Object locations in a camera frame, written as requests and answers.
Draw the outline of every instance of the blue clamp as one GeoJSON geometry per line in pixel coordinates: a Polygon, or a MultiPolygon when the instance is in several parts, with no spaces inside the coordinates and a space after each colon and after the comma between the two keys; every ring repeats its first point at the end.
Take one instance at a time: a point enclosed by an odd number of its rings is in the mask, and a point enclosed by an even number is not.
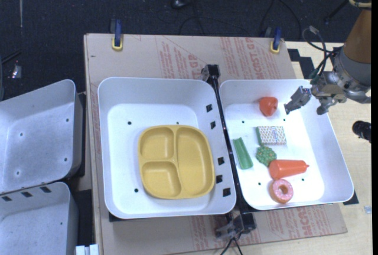
{"type": "Polygon", "coordinates": [[[281,40],[281,28],[276,27],[274,30],[273,41],[271,42],[271,52],[274,54],[279,53],[279,42],[281,40]]]}
{"type": "Polygon", "coordinates": [[[115,22],[115,36],[112,38],[112,48],[116,51],[122,50],[122,24],[120,19],[116,19],[115,22]]]}

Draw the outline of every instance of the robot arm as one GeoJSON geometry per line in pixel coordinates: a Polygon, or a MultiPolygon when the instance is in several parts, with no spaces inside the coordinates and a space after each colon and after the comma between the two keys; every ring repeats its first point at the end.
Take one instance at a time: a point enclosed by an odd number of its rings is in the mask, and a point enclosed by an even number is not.
{"type": "MultiPolygon", "coordinates": [[[[372,3],[349,1],[362,11],[344,45],[329,52],[334,57],[333,70],[319,72],[317,68],[311,80],[311,94],[320,102],[317,109],[319,115],[327,113],[330,106],[344,103],[347,99],[371,103],[371,97],[366,96],[366,93],[371,88],[372,3]]],[[[325,63],[328,57],[325,56],[322,63],[325,63]]],[[[287,114],[308,102],[308,93],[303,92],[301,88],[302,86],[285,105],[287,114]]]]}

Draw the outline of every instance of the cardboard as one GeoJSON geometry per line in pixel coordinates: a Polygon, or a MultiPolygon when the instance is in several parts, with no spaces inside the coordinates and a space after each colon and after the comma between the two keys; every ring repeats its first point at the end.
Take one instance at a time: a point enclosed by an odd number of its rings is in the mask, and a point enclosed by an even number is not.
{"type": "MultiPolygon", "coordinates": [[[[220,81],[228,79],[295,79],[284,42],[269,52],[268,38],[124,35],[114,51],[110,34],[84,36],[88,92],[90,154],[96,243],[101,254],[173,254],[223,248],[215,238],[224,216],[109,219],[103,191],[97,102],[99,83],[112,76],[198,79],[206,64],[218,64],[220,81]]],[[[254,213],[257,229],[240,245],[260,244],[347,232],[338,204],[254,213]]]]}

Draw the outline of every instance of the black cable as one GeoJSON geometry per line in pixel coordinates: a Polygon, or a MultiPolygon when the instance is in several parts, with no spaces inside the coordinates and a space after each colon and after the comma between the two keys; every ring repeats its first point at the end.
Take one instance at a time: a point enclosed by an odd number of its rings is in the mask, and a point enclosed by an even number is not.
{"type": "Polygon", "coordinates": [[[6,62],[8,62],[9,60],[12,60],[13,58],[15,58],[16,56],[18,56],[19,54],[21,54],[21,50],[16,50],[14,51],[13,53],[7,55],[5,58],[2,59],[2,64],[5,64],[6,62]]]}
{"type": "Polygon", "coordinates": [[[260,26],[259,26],[259,28],[260,28],[260,32],[262,32],[262,31],[265,30],[265,28],[263,27],[263,25],[264,25],[264,22],[265,22],[266,17],[268,16],[269,11],[270,11],[270,10],[272,9],[272,7],[273,7],[274,2],[275,2],[275,0],[271,0],[271,3],[269,4],[268,8],[266,9],[266,11],[265,11],[265,13],[264,13],[264,16],[262,17],[262,19],[261,19],[261,21],[260,21],[260,26]]]}
{"type": "Polygon", "coordinates": [[[201,22],[201,20],[199,18],[199,14],[198,14],[198,9],[197,9],[197,2],[198,2],[198,0],[191,0],[191,2],[192,2],[193,14],[194,14],[195,17],[197,17],[197,22],[198,22],[198,24],[199,24],[199,26],[201,28],[202,35],[206,35],[205,29],[203,28],[202,22],[201,22]]]}
{"type": "Polygon", "coordinates": [[[301,39],[301,36],[302,36],[302,24],[298,18],[298,16],[296,15],[296,13],[293,11],[293,9],[283,0],[278,0],[279,2],[281,2],[284,6],[286,6],[290,12],[293,14],[294,18],[296,19],[297,23],[298,23],[298,27],[299,27],[299,39],[301,39]]]}
{"type": "MultiPolygon", "coordinates": [[[[229,22],[226,22],[226,21],[222,21],[222,20],[219,20],[219,19],[215,19],[215,18],[212,18],[212,17],[206,17],[206,16],[198,16],[198,17],[199,17],[199,18],[203,18],[203,19],[213,20],[213,21],[216,21],[216,22],[219,22],[219,23],[222,23],[222,24],[226,24],[226,25],[234,26],[234,27],[236,27],[236,28],[238,28],[238,29],[244,31],[248,37],[251,37],[251,34],[250,34],[246,29],[244,29],[243,27],[240,27],[240,26],[238,26],[238,25],[234,25],[234,24],[232,24],[232,23],[229,23],[229,22]]],[[[186,19],[186,20],[180,25],[180,29],[178,30],[178,35],[181,35],[181,30],[183,29],[184,25],[185,25],[188,21],[190,21],[190,20],[192,20],[192,19],[196,19],[196,18],[197,18],[197,17],[189,17],[189,18],[187,18],[187,19],[186,19]]]]}
{"type": "Polygon", "coordinates": [[[327,50],[326,46],[325,46],[325,42],[323,40],[323,37],[321,36],[320,32],[316,29],[316,28],[313,28],[313,27],[307,27],[303,30],[302,32],[302,37],[303,39],[311,46],[315,47],[316,49],[319,49],[321,51],[323,51],[324,53],[324,56],[323,56],[323,60],[319,63],[318,67],[316,68],[316,70],[320,70],[319,73],[318,73],[318,76],[322,75],[322,73],[324,72],[324,69],[325,69],[325,65],[326,65],[326,62],[328,60],[328,58],[330,58],[331,56],[333,56],[335,54],[335,51],[332,50],[327,50]],[[322,44],[322,48],[316,46],[315,44],[313,44],[312,42],[308,41],[305,37],[305,33],[307,31],[311,31],[312,33],[314,33],[320,40],[321,44],[322,44]]]}
{"type": "Polygon", "coordinates": [[[241,235],[242,234],[239,233],[239,235],[237,237],[232,237],[229,240],[229,242],[227,243],[227,245],[224,247],[223,251],[219,255],[223,255],[229,249],[229,247],[231,246],[232,242],[235,242],[235,245],[236,245],[237,249],[239,250],[240,255],[243,255],[242,249],[239,247],[239,244],[237,243],[237,241],[239,240],[239,238],[240,238],[241,235]]]}
{"type": "Polygon", "coordinates": [[[304,36],[304,32],[307,31],[309,28],[306,28],[303,30],[303,33],[302,33],[302,38],[303,40],[305,40],[309,45],[311,45],[312,47],[318,49],[318,50],[321,50],[321,51],[325,51],[326,53],[330,53],[330,54],[334,54],[335,52],[333,50],[325,50],[324,48],[321,48],[319,46],[316,46],[315,44],[313,44],[312,42],[308,41],[305,36],[304,36]]]}

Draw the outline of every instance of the metal stand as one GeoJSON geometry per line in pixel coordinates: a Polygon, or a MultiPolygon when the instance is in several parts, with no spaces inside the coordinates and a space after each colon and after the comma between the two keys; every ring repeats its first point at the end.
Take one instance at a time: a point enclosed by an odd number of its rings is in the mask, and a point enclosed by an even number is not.
{"type": "Polygon", "coordinates": [[[236,196],[237,196],[236,206],[238,207],[240,211],[240,218],[237,218],[234,220],[232,215],[230,215],[228,217],[229,224],[223,228],[218,229],[216,234],[217,236],[224,236],[227,234],[231,234],[233,237],[235,237],[239,233],[249,233],[250,231],[256,228],[255,218],[253,217],[252,212],[257,211],[257,210],[253,209],[250,205],[248,205],[248,203],[243,198],[239,178],[237,177],[236,163],[234,160],[231,141],[230,141],[229,133],[227,132],[226,121],[224,119],[223,108],[222,108],[220,95],[219,95],[219,84],[218,84],[219,76],[220,76],[220,72],[219,72],[218,65],[206,65],[205,68],[203,68],[201,72],[202,81],[205,81],[208,84],[210,84],[216,94],[224,138],[226,140],[227,150],[229,151],[229,156],[230,156],[230,164],[231,164],[233,179],[235,183],[236,196]]]}

